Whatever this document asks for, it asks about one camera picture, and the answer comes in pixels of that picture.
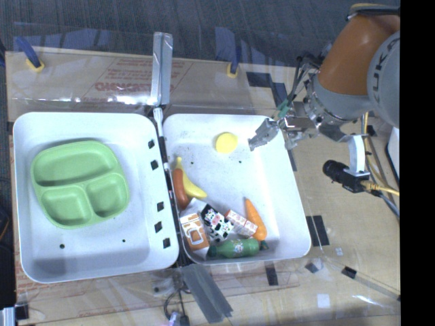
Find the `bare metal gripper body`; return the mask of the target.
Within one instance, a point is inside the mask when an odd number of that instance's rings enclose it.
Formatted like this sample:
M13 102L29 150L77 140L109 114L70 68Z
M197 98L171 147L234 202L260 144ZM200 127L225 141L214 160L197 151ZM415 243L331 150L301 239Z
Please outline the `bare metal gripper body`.
M326 112L316 98L305 96L302 101L296 101L291 96L277 110L278 127L286 133L290 141L314 138L320 134Z

